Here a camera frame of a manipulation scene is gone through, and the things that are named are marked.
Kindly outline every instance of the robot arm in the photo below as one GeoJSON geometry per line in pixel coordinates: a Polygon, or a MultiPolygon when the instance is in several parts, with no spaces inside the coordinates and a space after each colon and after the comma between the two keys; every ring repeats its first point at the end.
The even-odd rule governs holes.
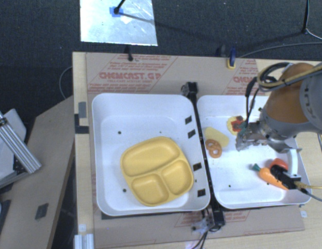
{"type": "Polygon", "coordinates": [[[294,64],[284,71],[279,80],[272,82],[263,83],[263,77],[269,81],[271,78],[268,74],[259,74],[257,82],[260,90],[272,93],[261,109],[259,121],[246,122],[238,134],[237,150],[262,144],[279,153],[286,153],[291,149],[285,143],[286,139],[300,132],[322,134],[322,63],[316,67],[305,63],[294,64]]]}

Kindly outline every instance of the toy donut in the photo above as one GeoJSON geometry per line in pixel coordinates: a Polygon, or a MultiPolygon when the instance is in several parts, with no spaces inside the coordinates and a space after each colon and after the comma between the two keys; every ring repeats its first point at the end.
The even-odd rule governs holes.
{"type": "Polygon", "coordinates": [[[205,145],[206,149],[209,151],[209,155],[212,158],[217,159],[222,155],[222,147],[216,140],[208,139],[205,145]]]}

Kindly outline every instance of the black carpet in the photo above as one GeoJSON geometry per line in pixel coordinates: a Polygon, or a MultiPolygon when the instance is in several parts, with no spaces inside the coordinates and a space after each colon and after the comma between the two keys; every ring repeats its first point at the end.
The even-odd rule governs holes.
{"type": "MultiPolygon", "coordinates": [[[[133,53],[237,56],[282,44],[318,42],[301,33],[306,0],[152,0],[157,47],[133,53]]],[[[25,122],[62,97],[58,81],[73,51],[123,52],[125,45],[80,42],[79,0],[0,0],[0,110],[25,122]]],[[[322,0],[311,0],[309,29],[322,37],[322,0]]],[[[281,48],[252,58],[322,60],[322,45],[281,48]]],[[[72,94],[70,73],[63,91],[72,94]]]]}

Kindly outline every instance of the black fabric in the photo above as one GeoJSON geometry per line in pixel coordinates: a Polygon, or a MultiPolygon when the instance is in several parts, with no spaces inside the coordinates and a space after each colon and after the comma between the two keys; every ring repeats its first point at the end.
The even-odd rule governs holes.
{"type": "MultiPolygon", "coordinates": [[[[157,47],[132,53],[237,56],[282,44],[318,42],[301,33],[306,0],[152,0],[157,47]]],[[[62,100],[58,81],[73,51],[124,52],[125,45],[80,42],[79,0],[0,0],[0,110],[28,122],[62,100]]],[[[322,0],[311,0],[308,28],[322,37],[322,0]]],[[[322,45],[275,49],[252,58],[322,60],[322,45]]],[[[72,94],[71,72],[63,92],[72,94]]]]}

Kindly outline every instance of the yellow plate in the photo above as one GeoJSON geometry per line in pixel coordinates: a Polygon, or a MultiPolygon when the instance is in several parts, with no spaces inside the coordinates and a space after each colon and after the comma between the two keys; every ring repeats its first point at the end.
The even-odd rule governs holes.
{"type": "Polygon", "coordinates": [[[193,185],[193,173],[184,153],[164,136],[125,150],[120,167],[137,200],[147,206],[167,203],[193,185]]]}

